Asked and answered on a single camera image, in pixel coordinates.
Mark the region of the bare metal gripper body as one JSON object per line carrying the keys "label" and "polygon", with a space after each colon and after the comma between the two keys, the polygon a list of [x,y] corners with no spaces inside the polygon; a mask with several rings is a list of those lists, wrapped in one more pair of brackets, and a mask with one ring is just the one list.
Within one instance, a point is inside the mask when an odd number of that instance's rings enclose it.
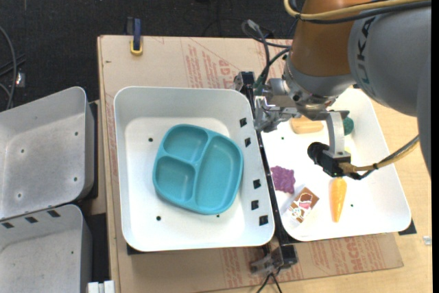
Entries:
{"label": "bare metal gripper body", "polygon": [[264,112],[275,114],[277,119],[305,116],[312,121],[322,121],[331,113],[347,118],[349,110],[333,110],[336,99],[334,96],[312,94],[295,81],[271,78],[264,88]]}

